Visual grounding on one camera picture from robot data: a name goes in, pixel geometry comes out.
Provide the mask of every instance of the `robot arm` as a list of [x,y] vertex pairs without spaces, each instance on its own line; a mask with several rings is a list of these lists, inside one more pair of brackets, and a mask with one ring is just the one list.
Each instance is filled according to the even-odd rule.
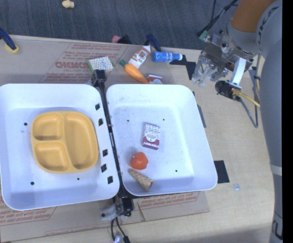
[[[283,242],[282,226],[282,0],[241,0],[221,36],[199,34],[207,43],[199,56],[194,83],[216,82],[217,92],[238,100],[234,91],[256,56],[265,59],[260,77],[260,110],[275,189],[270,243]],[[228,73],[229,81],[219,81]]]

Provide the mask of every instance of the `orange tray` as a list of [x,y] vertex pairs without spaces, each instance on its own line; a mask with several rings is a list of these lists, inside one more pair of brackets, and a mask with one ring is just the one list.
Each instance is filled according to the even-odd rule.
[[76,111],[53,111],[38,115],[31,126],[36,163],[52,173],[81,172],[92,168],[99,157],[91,120]]

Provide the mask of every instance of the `orange carrot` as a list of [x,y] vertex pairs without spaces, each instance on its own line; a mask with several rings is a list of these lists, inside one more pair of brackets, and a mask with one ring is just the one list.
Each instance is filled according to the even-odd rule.
[[149,81],[142,75],[142,73],[133,64],[130,64],[130,63],[126,64],[125,71],[128,75],[138,80],[139,82],[143,84],[149,84]]

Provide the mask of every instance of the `white plastic piece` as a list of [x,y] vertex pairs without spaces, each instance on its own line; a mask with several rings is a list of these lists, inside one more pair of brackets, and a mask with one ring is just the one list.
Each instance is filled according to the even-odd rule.
[[[112,85],[106,93],[125,188],[133,195],[209,190],[217,172],[195,97],[181,85]],[[158,150],[142,146],[146,123],[161,127]],[[145,191],[129,174],[136,152],[147,155],[139,172],[154,182]]]
[[[46,172],[37,165],[31,147],[31,123],[43,112],[59,110],[78,111],[92,120],[100,157],[91,169],[55,174]],[[102,125],[99,125],[99,119],[102,119]],[[0,171],[3,199],[15,210],[114,197],[119,190],[119,178],[98,90],[89,85],[77,84],[1,86]],[[112,182],[108,183],[108,177],[112,177]]]
[[74,8],[74,2],[70,0],[65,0],[62,2],[62,6],[65,8]]

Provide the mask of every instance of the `cardboard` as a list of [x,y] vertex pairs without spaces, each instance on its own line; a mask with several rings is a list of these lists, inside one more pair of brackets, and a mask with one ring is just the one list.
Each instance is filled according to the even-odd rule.
[[[0,40],[0,86],[8,83],[90,84],[92,73],[87,61],[99,57],[109,57],[114,66],[106,88],[116,83],[136,84],[119,61],[124,59],[128,62],[140,46],[15,35],[11,38],[19,46],[19,51],[10,53],[5,49],[4,41]],[[140,70],[145,76],[162,76],[164,84],[175,83],[170,66],[162,64],[161,68],[157,68],[159,65],[154,64],[146,60]],[[4,203],[0,181],[1,242],[109,227],[110,221],[102,221],[99,210],[111,205],[112,199],[109,199],[15,211]],[[123,218],[122,224],[209,212],[202,191],[136,198],[134,206],[132,215]]]

